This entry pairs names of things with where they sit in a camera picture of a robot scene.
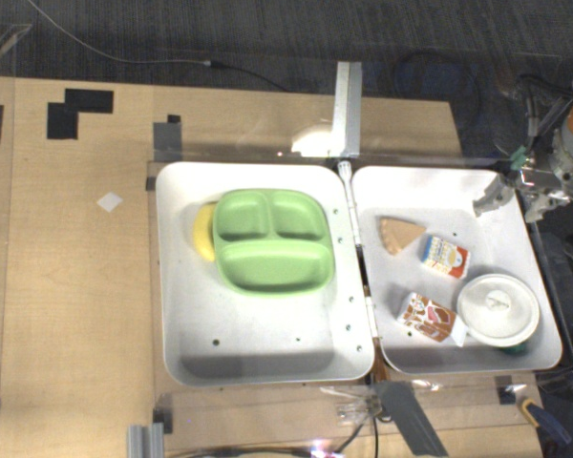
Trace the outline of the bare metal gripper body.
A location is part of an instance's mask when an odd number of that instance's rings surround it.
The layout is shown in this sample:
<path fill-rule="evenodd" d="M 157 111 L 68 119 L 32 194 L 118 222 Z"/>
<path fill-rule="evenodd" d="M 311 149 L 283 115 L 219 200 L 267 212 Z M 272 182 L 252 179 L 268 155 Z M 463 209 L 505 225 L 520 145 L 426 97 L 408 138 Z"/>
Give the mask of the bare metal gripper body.
<path fill-rule="evenodd" d="M 573 156 L 569 153 L 513 153 L 509 159 L 508 184 L 529 197 L 545 196 L 573 201 Z"/>

